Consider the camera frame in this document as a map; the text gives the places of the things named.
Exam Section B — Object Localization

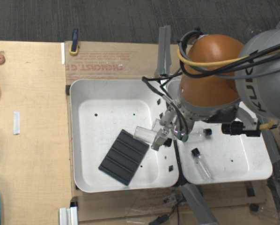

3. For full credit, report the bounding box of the black ribbed rectangular panel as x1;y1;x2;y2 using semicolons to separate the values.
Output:
98;128;150;187

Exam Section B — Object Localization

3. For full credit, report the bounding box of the brown cardboard board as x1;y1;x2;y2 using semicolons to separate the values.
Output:
64;40;267;222

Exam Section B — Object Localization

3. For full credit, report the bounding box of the white plastic tray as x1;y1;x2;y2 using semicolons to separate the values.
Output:
69;79;180;194
165;78;273;186

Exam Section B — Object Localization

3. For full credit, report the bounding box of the clear bottle with black cap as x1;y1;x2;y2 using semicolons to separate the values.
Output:
133;125;173;148
249;202;280;220
191;147;214;180
193;128;213;141

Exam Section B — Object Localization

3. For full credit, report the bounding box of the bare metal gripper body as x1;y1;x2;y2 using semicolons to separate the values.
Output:
171;101;196;139

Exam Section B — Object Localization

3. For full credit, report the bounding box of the black cylinder on white bracket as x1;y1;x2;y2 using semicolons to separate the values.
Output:
221;106;262;137

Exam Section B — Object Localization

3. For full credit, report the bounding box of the thin black rod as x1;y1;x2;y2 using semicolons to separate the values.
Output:
173;139;184;187

